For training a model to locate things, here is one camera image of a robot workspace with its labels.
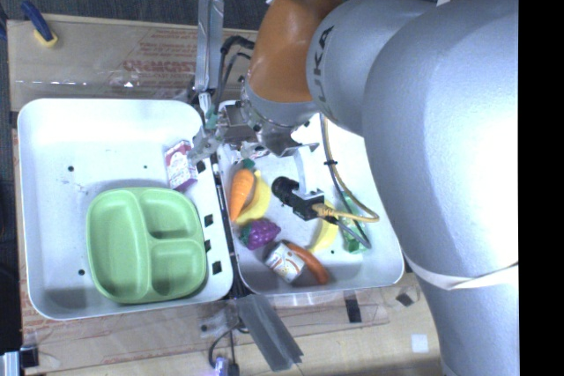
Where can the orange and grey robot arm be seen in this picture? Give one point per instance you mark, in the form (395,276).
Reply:
(423,136)

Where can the thin black rod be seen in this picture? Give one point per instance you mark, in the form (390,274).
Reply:
(225,229)

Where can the green divided plate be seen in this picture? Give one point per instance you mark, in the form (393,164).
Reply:
(132,246)

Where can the pink and white carton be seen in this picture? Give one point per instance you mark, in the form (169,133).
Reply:
(180,167)

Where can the purple grapes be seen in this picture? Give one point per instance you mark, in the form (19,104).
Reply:
(260,233)

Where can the white can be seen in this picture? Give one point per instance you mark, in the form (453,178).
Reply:
(284,262)

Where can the green clear plastic packet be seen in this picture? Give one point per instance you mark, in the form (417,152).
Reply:
(354,240)

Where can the yellow banana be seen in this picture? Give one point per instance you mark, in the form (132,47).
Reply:
(326,233)
(262,198)

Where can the white plastic tray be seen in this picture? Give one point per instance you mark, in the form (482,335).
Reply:
(88,136)
(379,260)

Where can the brown cardboard board red print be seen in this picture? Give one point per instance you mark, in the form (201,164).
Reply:
(110,53)

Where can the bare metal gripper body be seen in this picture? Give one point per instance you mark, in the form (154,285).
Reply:
(240,125)

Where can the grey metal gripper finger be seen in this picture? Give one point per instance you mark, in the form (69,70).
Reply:
(250,151)
(202,145)

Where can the orange sausage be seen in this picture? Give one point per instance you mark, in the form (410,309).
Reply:
(315,264)

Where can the orange carrot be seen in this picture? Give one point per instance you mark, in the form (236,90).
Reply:
(240,189)

